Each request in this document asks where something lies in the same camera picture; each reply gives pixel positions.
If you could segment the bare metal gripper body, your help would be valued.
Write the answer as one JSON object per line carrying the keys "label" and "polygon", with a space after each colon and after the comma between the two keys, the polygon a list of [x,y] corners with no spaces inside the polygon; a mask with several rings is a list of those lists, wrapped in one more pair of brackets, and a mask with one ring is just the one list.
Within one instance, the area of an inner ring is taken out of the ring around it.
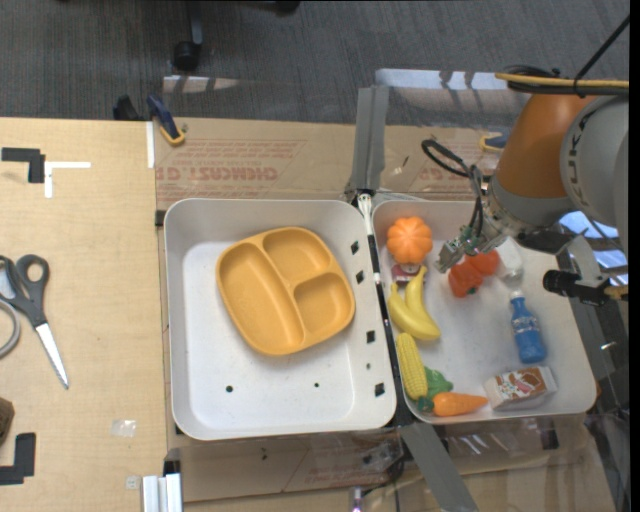
{"label": "bare metal gripper body", "polygon": [[474,212],[460,229],[461,248],[468,255],[488,253],[520,231],[521,221],[508,212]]}

